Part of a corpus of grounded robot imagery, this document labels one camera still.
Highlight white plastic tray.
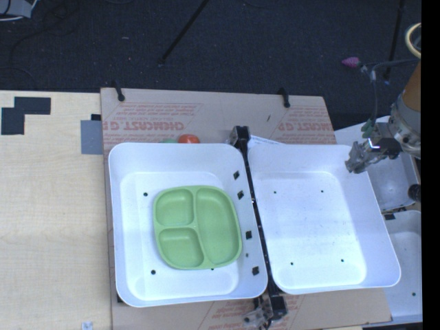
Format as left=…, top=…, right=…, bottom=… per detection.
left=247, top=143, right=402, bottom=296
left=107, top=142, right=270, bottom=309

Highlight brown cardboard board red print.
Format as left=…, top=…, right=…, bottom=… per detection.
left=100, top=87, right=393, bottom=330

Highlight white paper label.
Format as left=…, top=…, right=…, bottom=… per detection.
left=248, top=135, right=287, bottom=147

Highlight purple toy grapes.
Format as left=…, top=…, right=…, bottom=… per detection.
left=340, top=56, right=362, bottom=70

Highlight green divided plate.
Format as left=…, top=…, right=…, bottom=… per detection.
left=152, top=184, right=243, bottom=272

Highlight black block with thin wires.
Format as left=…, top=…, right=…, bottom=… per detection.
left=228, top=125, right=251, bottom=148
left=263, top=293, right=288, bottom=322

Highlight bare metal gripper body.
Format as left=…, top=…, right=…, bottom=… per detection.
left=368, top=129, right=422, bottom=160

